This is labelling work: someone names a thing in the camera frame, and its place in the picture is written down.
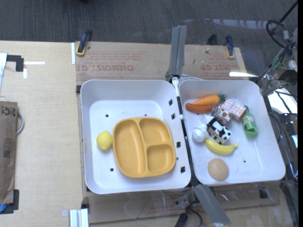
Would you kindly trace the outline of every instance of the tan round object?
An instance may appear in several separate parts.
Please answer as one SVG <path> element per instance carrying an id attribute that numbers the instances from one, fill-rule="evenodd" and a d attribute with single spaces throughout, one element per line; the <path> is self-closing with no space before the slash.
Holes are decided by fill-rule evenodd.
<path id="1" fill-rule="evenodd" d="M 208 163 L 208 173 L 209 175 L 218 181 L 223 181 L 228 177 L 229 174 L 229 169 L 227 164 L 219 159 L 219 158 L 215 158 L 212 159 L 209 163 Z"/>

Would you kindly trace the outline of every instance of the sausage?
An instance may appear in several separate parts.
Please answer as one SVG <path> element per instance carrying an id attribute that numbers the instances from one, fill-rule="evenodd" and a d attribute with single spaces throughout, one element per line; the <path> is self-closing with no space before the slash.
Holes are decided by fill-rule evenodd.
<path id="1" fill-rule="evenodd" d="M 208 113 L 213 110 L 213 106 L 211 105 L 197 106 L 190 103 L 186 104 L 185 108 L 193 113 Z"/>

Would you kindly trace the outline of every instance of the green bottle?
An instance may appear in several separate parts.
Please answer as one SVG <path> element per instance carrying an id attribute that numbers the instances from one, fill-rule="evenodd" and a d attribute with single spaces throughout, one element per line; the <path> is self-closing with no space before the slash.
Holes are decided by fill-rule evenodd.
<path id="1" fill-rule="evenodd" d="M 244 132 L 246 134 L 247 138 L 254 138 L 257 136 L 258 131 L 255 125 L 255 120 L 252 117 L 252 115 L 249 112 L 249 109 L 247 106 L 246 107 L 246 111 L 244 113 L 244 115 L 242 116 L 242 124 L 243 124 L 243 128 L 244 128 Z"/>

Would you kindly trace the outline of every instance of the white plastic tray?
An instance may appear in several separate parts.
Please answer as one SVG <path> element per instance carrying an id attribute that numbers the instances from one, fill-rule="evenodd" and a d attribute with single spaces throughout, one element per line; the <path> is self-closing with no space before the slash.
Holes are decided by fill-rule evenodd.
<path id="1" fill-rule="evenodd" d="M 194 171 L 201 183 L 224 185 L 280 180 L 284 177 L 285 164 L 263 97 L 255 83 L 248 80 L 187 80 L 180 83 L 179 92 Z M 247 139 L 241 121 L 232 119 L 227 124 L 232 136 L 225 143 L 239 144 L 232 154 L 218 155 L 210 151 L 204 142 L 197 143 L 192 140 L 192 131 L 195 126 L 201 124 L 202 116 L 187 111 L 185 105 L 209 94 L 225 94 L 227 98 L 239 100 L 247 105 L 255 119 L 258 136 Z M 209 175 L 207 165 L 213 158 L 220 158 L 228 165 L 230 172 L 226 180 L 217 181 Z"/>
<path id="2" fill-rule="evenodd" d="M 170 83 L 163 80 L 90 80 L 82 85 L 80 93 L 84 173 L 86 185 L 92 192 L 110 194 L 168 190 L 188 185 L 191 173 L 187 149 L 176 92 Z M 112 133 L 115 124 L 122 119 L 145 116 L 159 118 L 169 127 L 176 164 L 163 175 L 130 178 L 119 171 L 113 148 L 100 150 L 96 138 L 105 130 Z"/>

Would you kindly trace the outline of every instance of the yellow ball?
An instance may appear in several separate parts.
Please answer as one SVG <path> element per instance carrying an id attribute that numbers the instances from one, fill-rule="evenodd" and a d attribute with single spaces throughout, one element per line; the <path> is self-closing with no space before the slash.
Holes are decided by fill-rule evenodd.
<path id="1" fill-rule="evenodd" d="M 97 136 L 97 145 L 100 149 L 106 150 L 113 144 L 113 136 L 108 131 L 103 131 Z"/>

